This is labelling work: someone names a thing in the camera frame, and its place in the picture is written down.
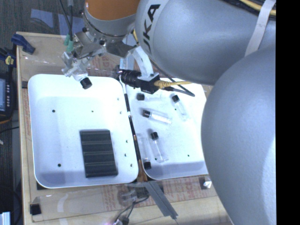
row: blue clamp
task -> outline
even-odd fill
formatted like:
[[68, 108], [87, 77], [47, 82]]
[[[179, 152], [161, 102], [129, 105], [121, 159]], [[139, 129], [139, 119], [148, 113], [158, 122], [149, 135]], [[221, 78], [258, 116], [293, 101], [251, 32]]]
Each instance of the blue clamp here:
[[13, 50], [0, 48], [0, 60], [3, 60], [5, 64], [10, 67], [16, 67], [15, 52]]
[[29, 54], [33, 54], [35, 51], [35, 48], [30, 45], [29, 42], [20, 34], [14, 34], [11, 38], [11, 41], [19, 46], [23, 46], [23, 51]]

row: device screen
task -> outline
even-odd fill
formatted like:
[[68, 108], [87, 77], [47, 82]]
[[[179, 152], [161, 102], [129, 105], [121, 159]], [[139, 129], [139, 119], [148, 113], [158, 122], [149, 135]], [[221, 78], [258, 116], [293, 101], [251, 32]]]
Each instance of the device screen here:
[[5, 80], [0, 78], [0, 111], [5, 111]]

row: teal connector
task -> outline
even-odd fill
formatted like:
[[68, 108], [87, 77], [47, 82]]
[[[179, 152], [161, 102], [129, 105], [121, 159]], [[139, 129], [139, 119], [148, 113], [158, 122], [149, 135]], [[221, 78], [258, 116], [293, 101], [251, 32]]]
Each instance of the teal connector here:
[[65, 42], [64, 42], [64, 46], [68, 46], [69, 45], [69, 41], [70, 41], [70, 34], [68, 34], [66, 36]]
[[73, 51], [73, 41], [69, 41], [69, 44], [67, 45], [67, 52]]

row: dark floor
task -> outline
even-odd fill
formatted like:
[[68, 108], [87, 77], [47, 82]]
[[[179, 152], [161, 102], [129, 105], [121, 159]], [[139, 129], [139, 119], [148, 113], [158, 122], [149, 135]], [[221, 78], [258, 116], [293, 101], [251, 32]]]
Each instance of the dark floor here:
[[[74, 16], [79, 17], [83, 4], [84, 0], [74, 0]], [[0, 48], [12, 48], [10, 39], [17, 31], [66, 35], [67, 26], [62, 13], [57, 0], [0, 0]], [[80, 28], [79, 20], [78, 23], [75, 31]], [[0, 73], [6, 73], [7, 70], [4, 62], [0, 61]], [[16, 69], [13, 71], [13, 80], [16, 82]], [[9, 129], [17, 124], [17, 116], [14, 121], [0, 124], [0, 140], [3, 141], [3, 145], [0, 145], [0, 213], [10, 211], [15, 220], [22, 211], [17, 199], [17, 196], [21, 197], [20, 160], [16, 152], [19, 142], [13, 136], [18, 129]]]

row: vial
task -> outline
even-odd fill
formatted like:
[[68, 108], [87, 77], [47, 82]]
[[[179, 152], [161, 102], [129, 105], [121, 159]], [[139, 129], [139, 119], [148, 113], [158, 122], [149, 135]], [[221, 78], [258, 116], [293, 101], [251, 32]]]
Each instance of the vial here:
[[169, 160], [169, 157], [165, 153], [164, 147], [162, 146], [161, 141], [158, 137], [158, 133], [153, 132], [150, 135], [151, 135], [151, 148], [152, 148], [155, 160], [159, 163], [163, 163], [163, 162]]
[[151, 151], [150, 151], [150, 145], [149, 145], [148, 139], [146, 139], [141, 134], [137, 134], [136, 137], [137, 137], [137, 143], [139, 145], [144, 169], [145, 170], [150, 169], [151, 168]]
[[161, 101], [161, 95], [145, 95], [143, 93], [137, 93], [136, 100], [138, 101], [145, 101], [145, 102], [155, 102], [155, 101]]
[[142, 116], [145, 118], [148, 118], [153, 121], [158, 121], [164, 124], [171, 124], [172, 119], [169, 118], [166, 114], [155, 112], [155, 111], [149, 111], [149, 110], [143, 110]]
[[181, 102], [179, 97], [177, 95], [174, 95], [172, 97], [173, 104], [175, 109], [178, 111], [179, 115], [181, 116], [181, 119], [183, 121], [186, 121], [189, 118], [188, 112], [184, 106], [184, 104]]

